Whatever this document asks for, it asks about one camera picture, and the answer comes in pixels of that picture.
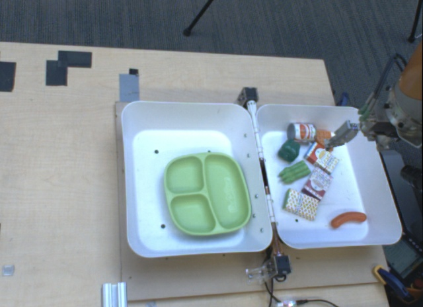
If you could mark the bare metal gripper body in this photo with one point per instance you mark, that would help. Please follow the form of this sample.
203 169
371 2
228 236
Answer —
404 125

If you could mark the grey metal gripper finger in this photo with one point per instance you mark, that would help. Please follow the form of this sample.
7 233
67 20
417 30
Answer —
342 133

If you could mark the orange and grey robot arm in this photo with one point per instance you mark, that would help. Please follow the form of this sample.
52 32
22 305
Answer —
413 74

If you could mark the orange carrot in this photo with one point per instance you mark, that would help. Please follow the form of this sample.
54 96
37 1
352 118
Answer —
323 134

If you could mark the red and white carton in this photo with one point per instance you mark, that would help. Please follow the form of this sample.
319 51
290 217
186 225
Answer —
325 160

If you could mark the small orange and white can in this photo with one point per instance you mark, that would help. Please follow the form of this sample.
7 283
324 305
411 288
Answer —
302 132

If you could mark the white plastic tray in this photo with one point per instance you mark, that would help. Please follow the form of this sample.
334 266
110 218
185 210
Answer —
148 183
350 180

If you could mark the dark red carton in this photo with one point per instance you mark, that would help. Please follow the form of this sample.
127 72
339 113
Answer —
317 184

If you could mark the dark green pepper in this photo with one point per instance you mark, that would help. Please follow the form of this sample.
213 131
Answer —
288 151

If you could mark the green asparagus bundle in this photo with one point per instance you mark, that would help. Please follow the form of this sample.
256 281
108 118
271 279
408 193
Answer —
294 171

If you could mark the yellow patterned carton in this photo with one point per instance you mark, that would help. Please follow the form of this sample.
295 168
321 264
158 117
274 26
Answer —
300 204

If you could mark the orange sausage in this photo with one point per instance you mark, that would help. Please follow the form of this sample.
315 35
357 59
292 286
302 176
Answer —
348 219

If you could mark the thin black and white rod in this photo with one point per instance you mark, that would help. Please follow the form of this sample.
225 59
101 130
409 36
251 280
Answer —
256 130

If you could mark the green divided plate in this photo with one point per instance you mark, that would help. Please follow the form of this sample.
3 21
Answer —
224 180

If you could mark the small clear plastic block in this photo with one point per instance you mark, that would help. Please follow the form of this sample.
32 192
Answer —
8 270

